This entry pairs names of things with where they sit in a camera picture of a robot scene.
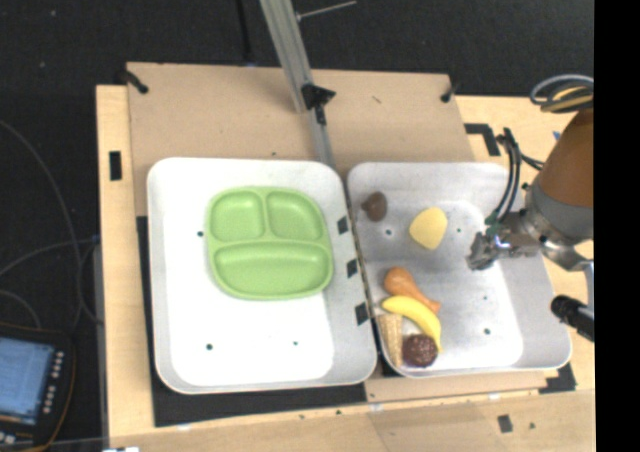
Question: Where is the dark brown round biscuit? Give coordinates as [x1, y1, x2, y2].
[401, 333, 440, 369]

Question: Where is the black cylinder on white bracket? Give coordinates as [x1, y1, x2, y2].
[549, 259, 595, 343]

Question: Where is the yellow banana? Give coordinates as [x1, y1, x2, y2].
[380, 294, 444, 354]

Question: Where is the thin black and white rod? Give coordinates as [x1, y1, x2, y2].
[343, 179, 383, 341]

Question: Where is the beige waffle cone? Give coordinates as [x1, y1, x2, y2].
[375, 312, 405, 369]

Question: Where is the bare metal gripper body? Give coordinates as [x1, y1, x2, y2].
[491, 212, 555, 262]

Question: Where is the yellow cheese wedge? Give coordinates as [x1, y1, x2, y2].
[408, 205, 449, 252]

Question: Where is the white plastic tray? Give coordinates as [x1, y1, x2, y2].
[345, 160, 574, 380]
[145, 155, 379, 396]

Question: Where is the brown round toy food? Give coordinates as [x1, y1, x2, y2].
[360, 190, 389, 223]

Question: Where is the green divided plate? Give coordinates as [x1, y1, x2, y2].
[204, 185, 336, 302]

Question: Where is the brown cardboard board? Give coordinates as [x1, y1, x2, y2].
[124, 61, 552, 404]

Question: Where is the orange chicken drumstick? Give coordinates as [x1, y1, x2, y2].
[383, 266, 443, 316]

